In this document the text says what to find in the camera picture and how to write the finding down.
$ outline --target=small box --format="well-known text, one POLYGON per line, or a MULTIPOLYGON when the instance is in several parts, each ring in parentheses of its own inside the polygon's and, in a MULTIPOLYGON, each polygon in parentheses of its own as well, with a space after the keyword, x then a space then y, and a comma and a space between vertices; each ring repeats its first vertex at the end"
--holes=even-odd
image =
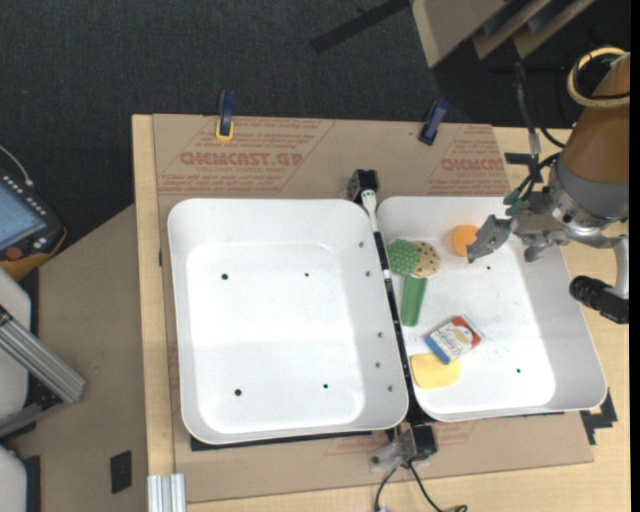
POLYGON ((425 341, 445 364, 478 345, 484 336, 464 316, 457 316, 429 334, 425 341))

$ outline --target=empty white tray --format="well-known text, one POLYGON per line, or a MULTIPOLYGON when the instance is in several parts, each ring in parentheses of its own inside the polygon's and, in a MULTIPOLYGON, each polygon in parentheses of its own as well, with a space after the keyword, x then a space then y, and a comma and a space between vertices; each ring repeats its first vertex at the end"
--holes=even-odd
MULTIPOLYGON (((533 262, 515 236, 469 264, 451 246, 462 224, 480 227, 504 214, 502 198, 393 197, 378 209, 386 244, 423 240, 441 257, 429 278, 420 322, 403 328, 408 356, 430 352, 424 335, 456 315, 486 339, 460 358, 460 379, 448 387, 414 386, 422 409, 442 421, 590 409, 606 384, 580 305, 569 295, 569 273, 558 247, 533 262)), ((398 307, 402 278, 394 277, 398 307)))
POLYGON ((226 444, 402 421, 406 381, 359 206, 189 199, 168 232, 182 415, 194 437, 226 444))

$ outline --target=cardboard sheet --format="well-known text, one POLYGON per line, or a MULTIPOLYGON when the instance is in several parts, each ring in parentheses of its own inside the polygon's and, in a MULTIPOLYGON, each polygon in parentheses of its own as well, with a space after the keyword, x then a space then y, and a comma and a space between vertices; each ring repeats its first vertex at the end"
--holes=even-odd
MULTIPOLYGON (((356 169, 378 171, 379 202, 397 195, 503 195, 508 183, 492 128, 445 123, 427 146, 417 140, 420 123, 241 117, 234 139, 223 144, 211 117, 153 121, 176 470, 186 475, 189 502, 378 483, 382 475, 368 461, 388 442, 384 432, 192 450, 180 414, 167 216, 190 197, 338 197, 356 169)), ((592 460, 578 413, 435 429, 440 451, 420 468, 425 477, 592 460)))

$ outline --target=blue object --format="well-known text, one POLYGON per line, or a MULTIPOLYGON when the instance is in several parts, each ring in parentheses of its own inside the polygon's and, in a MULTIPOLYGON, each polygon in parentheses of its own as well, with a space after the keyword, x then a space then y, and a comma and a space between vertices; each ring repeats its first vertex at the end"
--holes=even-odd
POLYGON ((439 99, 432 106, 429 111, 429 117, 427 122, 422 127, 418 139, 425 144, 431 146, 433 141, 436 140, 438 134, 438 126, 444 116, 449 112, 449 102, 447 100, 439 99))
POLYGON ((222 91, 218 110, 220 110, 220 135, 227 137, 231 134, 231 117, 233 116, 233 103, 235 100, 233 91, 222 91))

